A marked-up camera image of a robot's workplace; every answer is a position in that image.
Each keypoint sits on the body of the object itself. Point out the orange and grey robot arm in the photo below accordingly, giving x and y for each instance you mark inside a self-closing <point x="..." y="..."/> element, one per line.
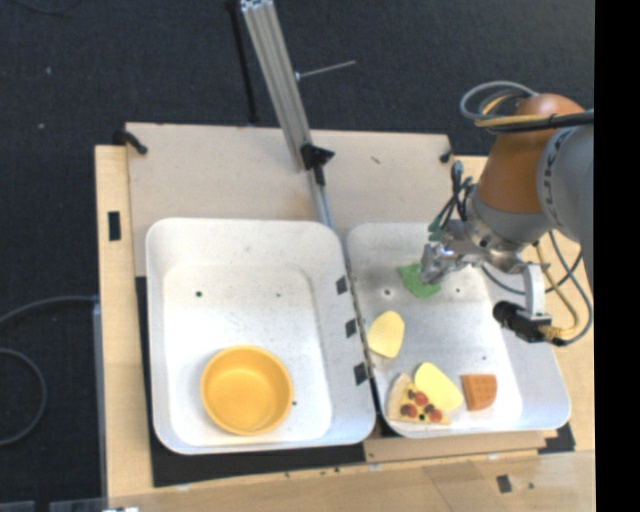
<point x="520" y="165"/>

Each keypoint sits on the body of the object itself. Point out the orange biscuit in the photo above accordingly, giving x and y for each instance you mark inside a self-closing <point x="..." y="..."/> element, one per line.
<point x="479" y="392"/>

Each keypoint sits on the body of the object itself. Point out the pale yellow crisp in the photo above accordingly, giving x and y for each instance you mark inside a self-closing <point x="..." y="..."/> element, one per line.
<point x="439" y="387"/>
<point x="386" y="334"/>

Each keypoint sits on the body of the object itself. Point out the pale cardboard board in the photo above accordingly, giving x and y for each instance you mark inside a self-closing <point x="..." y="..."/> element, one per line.
<point x="225" y="175"/>

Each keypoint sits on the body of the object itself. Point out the white plastic tray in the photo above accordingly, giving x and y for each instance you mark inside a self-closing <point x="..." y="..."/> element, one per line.
<point x="240" y="300"/>
<point x="450" y="330"/>

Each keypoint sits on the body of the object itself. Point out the green lettuce leaf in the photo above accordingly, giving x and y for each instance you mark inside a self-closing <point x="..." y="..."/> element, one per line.
<point x="411" y="280"/>

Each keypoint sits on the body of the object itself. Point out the pizza slice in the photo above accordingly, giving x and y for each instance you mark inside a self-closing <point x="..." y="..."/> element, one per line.
<point x="412" y="405"/>

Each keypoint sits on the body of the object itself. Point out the black cylinder on white bracket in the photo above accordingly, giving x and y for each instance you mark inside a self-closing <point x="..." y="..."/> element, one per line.
<point x="520" y="320"/>

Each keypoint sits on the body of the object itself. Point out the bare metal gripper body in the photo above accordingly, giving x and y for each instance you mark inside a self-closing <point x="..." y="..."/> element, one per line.
<point x="475" y="247"/>

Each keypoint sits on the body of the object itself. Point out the yellow bowl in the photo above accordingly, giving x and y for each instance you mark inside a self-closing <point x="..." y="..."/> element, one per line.
<point x="246" y="390"/>

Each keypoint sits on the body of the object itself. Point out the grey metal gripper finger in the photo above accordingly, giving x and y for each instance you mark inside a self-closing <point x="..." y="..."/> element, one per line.
<point x="447" y="267"/>
<point x="427" y="265"/>

